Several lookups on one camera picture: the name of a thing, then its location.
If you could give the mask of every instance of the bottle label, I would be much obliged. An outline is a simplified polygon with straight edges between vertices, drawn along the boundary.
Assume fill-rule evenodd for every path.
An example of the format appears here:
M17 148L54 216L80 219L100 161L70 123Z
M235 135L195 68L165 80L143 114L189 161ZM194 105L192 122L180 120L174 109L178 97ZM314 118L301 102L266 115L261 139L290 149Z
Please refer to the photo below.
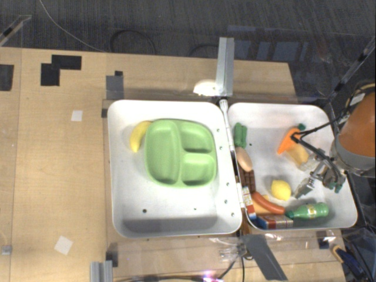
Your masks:
M307 205L308 217L314 219L316 217L316 209L312 204Z

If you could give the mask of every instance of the wooden surface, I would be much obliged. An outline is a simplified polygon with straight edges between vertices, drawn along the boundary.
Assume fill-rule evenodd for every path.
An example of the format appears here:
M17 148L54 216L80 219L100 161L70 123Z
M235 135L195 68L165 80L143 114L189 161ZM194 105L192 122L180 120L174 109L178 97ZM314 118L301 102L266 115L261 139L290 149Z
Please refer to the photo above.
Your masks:
M63 70L60 87L41 87L41 63L50 63L52 54L82 56L82 70ZM8 157L8 150L1 147L0 151L0 162L10 161L1 163L1 175L16 164L15 176L8 173L15 181L14 202L13 184L4 186L0 179L0 230L12 237L13 246L10 260L0 256L0 281L89 281L90 262L103 261L111 244L129 259L122 268L114 268L118 277L226 268L218 257L223 245L209 238L132 241L111 231L105 198L108 154L101 118L106 75L114 75L115 70L124 73L127 97L166 92L191 95L196 82L215 78L216 61L0 48L0 63L20 64L20 57L22 70L18 67L15 76L20 75L21 88L0 92L0 110L7 108L1 122L6 126L14 126L18 110L6 105L19 103L18 137L13 133L15 138L7 140L2 135L0 141L0 145L16 141L15 159ZM294 95L286 64L235 62L234 66L235 92L274 94L279 90L281 95ZM73 110L83 111L81 122L71 121ZM335 240L341 244L339 231L336 233ZM60 236L73 241L67 256L54 250ZM322 281L344 280L340 264L328 250L319 250L312 241L309 249L304 247L313 232L284 237L290 239L285 243L295 247L287 250L271 245L291 280L308 281L315 274ZM213 256L213 262L207 256ZM206 268L199 268L201 261ZM264 281L254 261L247 267L246 281L250 277ZM239 281L238 264L226 281Z

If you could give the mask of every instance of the yellow banana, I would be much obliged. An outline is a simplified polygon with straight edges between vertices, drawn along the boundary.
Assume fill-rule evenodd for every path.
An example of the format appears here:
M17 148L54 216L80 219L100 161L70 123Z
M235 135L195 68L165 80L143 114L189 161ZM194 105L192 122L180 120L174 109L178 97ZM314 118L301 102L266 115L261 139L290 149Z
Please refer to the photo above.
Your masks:
M152 124L151 121L142 121L135 126L132 133L130 134L129 144L130 148L136 153L140 149L141 141L148 127Z

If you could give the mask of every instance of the lemon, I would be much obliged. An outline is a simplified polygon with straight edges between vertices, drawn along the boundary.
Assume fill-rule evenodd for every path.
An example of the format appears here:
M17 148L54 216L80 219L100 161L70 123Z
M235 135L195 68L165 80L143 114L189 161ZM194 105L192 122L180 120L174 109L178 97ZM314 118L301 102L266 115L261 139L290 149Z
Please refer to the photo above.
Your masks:
M271 184L271 195L279 200L288 200L291 196L291 187L283 180L273 180Z

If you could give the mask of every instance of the green plate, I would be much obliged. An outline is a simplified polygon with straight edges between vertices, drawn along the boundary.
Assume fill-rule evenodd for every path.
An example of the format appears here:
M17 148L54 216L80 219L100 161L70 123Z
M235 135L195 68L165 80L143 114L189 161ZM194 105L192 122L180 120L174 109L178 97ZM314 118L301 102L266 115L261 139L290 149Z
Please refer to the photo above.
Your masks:
M145 136L145 165L158 183L187 187L213 181L217 156L212 133L205 126L185 121L154 121Z

